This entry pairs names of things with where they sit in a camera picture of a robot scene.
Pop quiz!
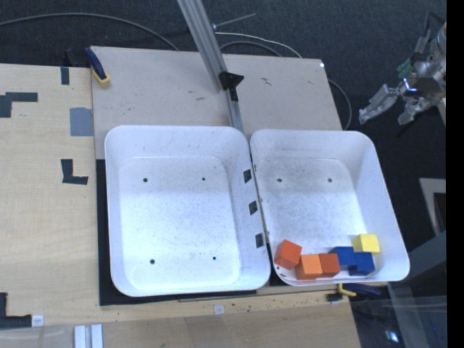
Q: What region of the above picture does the light orange cube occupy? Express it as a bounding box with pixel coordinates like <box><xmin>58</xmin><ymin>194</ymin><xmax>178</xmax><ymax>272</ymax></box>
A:
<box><xmin>294</xmin><ymin>254</ymin><xmax>324</xmax><ymax>281</ymax></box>

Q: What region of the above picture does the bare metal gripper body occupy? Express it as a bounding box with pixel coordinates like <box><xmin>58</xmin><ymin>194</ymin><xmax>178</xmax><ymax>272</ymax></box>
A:
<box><xmin>401</xmin><ymin>22</ymin><xmax>447</xmax><ymax>103</ymax></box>

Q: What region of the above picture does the white plastic tray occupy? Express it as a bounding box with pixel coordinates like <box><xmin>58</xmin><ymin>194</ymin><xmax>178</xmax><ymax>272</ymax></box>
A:
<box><xmin>104</xmin><ymin>124</ymin><xmax>272</xmax><ymax>298</ymax></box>
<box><xmin>249</xmin><ymin>128</ymin><xmax>411</xmax><ymax>288</ymax></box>

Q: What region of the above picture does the yellow cube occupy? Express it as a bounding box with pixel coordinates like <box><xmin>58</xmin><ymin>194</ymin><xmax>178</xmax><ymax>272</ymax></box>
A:
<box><xmin>350</xmin><ymin>233</ymin><xmax>381</xmax><ymax>255</ymax></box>

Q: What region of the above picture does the pale wood board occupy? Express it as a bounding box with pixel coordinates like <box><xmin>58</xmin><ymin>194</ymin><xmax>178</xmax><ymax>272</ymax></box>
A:
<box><xmin>89</xmin><ymin>45</ymin><xmax>351</xmax><ymax>302</ymax></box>

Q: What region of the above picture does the blue cube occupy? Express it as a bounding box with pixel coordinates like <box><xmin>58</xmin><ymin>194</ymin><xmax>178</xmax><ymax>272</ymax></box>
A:
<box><xmin>333</xmin><ymin>246</ymin><xmax>358</xmax><ymax>268</ymax></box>
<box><xmin>348</xmin><ymin>252</ymin><xmax>376</xmax><ymax>277</ymax></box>

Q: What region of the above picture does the dark orange cube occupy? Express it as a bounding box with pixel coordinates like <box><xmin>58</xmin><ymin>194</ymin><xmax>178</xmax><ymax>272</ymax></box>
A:
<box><xmin>273</xmin><ymin>239</ymin><xmax>303</xmax><ymax>271</ymax></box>
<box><xmin>318</xmin><ymin>252</ymin><xmax>341</xmax><ymax>278</ymax></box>

